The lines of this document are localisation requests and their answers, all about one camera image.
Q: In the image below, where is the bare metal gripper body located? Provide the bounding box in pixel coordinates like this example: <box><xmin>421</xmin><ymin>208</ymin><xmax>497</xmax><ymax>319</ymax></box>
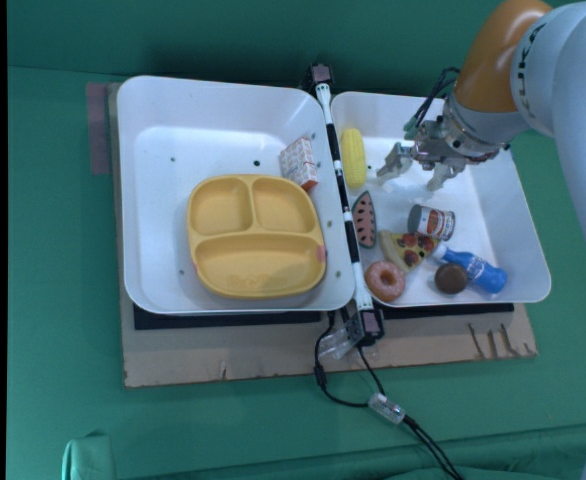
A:
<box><xmin>411</xmin><ymin>116</ymin><xmax>503</xmax><ymax>171</ymax></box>

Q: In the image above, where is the yellow corn cob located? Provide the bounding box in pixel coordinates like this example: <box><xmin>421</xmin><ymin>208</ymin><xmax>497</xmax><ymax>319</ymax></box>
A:
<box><xmin>339</xmin><ymin>127</ymin><xmax>368</xmax><ymax>190</ymax></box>

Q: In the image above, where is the small white and orange can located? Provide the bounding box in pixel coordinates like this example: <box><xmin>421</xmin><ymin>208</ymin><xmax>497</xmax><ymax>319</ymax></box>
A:
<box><xmin>406</xmin><ymin>203</ymin><xmax>457</xmax><ymax>243</ymax></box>

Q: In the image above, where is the white plastic tray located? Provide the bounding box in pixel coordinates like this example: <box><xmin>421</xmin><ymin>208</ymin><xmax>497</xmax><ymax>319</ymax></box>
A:
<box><xmin>116</xmin><ymin>75</ymin><xmax>358</xmax><ymax>316</ymax></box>
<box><xmin>330</xmin><ymin>91</ymin><xmax>553</xmax><ymax>308</ymax></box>

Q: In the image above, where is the thin black and white rod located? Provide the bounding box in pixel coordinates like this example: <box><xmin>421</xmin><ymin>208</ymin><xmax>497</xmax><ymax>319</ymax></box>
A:
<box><xmin>314</xmin><ymin>82</ymin><xmax>375</xmax><ymax>312</ymax></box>

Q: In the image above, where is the red watermelon slice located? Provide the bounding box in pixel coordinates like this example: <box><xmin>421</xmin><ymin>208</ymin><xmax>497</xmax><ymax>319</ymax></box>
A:
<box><xmin>350</xmin><ymin>190</ymin><xmax>379</xmax><ymax>250</ymax></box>

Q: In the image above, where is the pizza slice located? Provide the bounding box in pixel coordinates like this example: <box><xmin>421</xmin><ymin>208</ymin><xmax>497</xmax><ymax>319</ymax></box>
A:
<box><xmin>377</xmin><ymin>229</ymin><xmax>443</xmax><ymax>275</ymax></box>

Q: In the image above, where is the white and orange carton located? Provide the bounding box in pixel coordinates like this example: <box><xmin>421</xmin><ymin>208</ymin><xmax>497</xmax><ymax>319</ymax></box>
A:
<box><xmin>278</xmin><ymin>136</ymin><xmax>321</xmax><ymax>193</ymax></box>

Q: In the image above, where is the blue bottle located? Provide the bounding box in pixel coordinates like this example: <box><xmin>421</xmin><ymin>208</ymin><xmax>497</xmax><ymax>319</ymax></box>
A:
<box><xmin>431</xmin><ymin>243</ymin><xmax>509</xmax><ymax>296</ymax></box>

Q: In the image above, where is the brown round biscuit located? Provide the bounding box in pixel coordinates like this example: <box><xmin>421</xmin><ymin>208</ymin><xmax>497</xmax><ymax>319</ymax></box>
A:
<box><xmin>433</xmin><ymin>262</ymin><xmax>470</xmax><ymax>296</ymax></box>

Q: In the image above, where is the pink doughnut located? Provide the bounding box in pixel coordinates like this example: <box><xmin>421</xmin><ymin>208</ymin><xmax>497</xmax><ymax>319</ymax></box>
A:
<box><xmin>363</xmin><ymin>260</ymin><xmax>408</xmax><ymax>304</ymax></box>

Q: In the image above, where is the yellow divided plate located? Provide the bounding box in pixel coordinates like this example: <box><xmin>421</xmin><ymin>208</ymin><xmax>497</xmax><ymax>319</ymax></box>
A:
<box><xmin>186</xmin><ymin>173</ymin><xmax>329</xmax><ymax>301</ymax></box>

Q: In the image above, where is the brown cardboard board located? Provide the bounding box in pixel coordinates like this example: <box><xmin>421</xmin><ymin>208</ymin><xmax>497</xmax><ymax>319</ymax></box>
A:
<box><xmin>106</xmin><ymin>81</ymin><xmax>539</xmax><ymax>389</ymax></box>

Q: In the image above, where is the black block with wires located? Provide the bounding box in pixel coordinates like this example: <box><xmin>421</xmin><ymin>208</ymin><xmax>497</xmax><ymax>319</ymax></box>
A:
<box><xmin>345</xmin><ymin>308</ymin><xmax>386</xmax><ymax>348</ymax></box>
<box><xmin>308</xmin><ymin>63</ymin><xmax>335</xmax><ymax>86</ymax></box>

